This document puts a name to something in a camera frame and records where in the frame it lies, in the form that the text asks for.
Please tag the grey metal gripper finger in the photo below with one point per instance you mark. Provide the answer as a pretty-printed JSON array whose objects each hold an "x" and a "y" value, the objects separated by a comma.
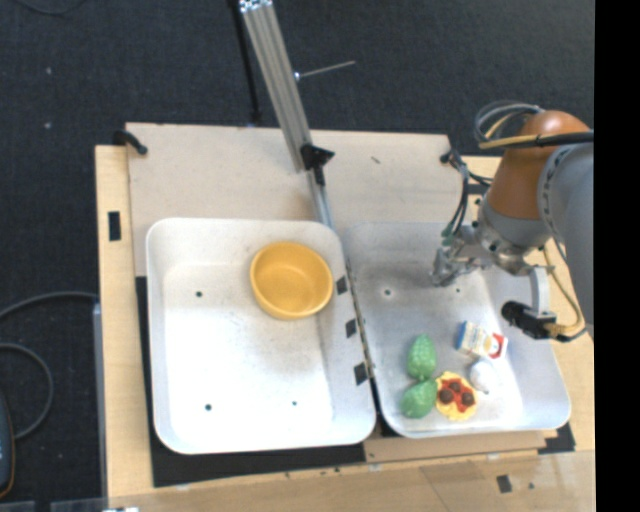
[
  {"x": 462, "y": 268},
  {"x": 440, "y": 272}
]

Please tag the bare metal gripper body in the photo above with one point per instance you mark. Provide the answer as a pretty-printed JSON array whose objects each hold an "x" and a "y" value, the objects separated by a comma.
[{"x": 492, "y": 252}]

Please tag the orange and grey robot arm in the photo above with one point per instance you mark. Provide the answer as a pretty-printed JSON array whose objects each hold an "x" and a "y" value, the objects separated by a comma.
[{"x": 520, "y": 175}]

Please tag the white plastic tray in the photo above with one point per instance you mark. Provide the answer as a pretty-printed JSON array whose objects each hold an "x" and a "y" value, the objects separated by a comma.
[
  {"x": 415, "y": 300},
  {"x": 240, "y": 360}
]

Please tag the white blue red carton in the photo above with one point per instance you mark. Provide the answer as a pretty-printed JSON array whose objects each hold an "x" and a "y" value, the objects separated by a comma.
[{"x": 480, "y": 340}]

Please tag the green toy grapes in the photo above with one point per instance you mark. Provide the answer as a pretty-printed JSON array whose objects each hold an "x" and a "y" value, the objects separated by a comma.
[
  {"x": 417, "y": 399},
  {"x": 421, "y": 356}
]

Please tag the thin black and white rod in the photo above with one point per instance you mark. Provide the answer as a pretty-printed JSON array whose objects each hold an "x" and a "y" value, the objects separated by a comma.
[{"x": 361, "y": 325}]

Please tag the white rounded toy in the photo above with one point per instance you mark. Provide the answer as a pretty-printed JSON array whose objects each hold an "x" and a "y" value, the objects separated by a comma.
[{"x": 482, "y": 375}]

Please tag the yellow toy pizza slice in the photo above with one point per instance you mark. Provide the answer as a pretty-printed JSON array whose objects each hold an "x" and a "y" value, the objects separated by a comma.
[{"x": 456, "y": 397}]

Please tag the yellow bowl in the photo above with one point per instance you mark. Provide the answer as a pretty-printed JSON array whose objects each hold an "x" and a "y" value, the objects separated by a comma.
[{"x": 291, "y": 280}]

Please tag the pale flat board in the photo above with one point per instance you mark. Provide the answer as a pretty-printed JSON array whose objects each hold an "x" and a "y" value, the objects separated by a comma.
[{"x": 225, "y": 175}]

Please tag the black cylinder on white bracket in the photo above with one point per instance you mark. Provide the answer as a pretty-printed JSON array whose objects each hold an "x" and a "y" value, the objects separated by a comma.
[{"x": 525, "y": 315}]

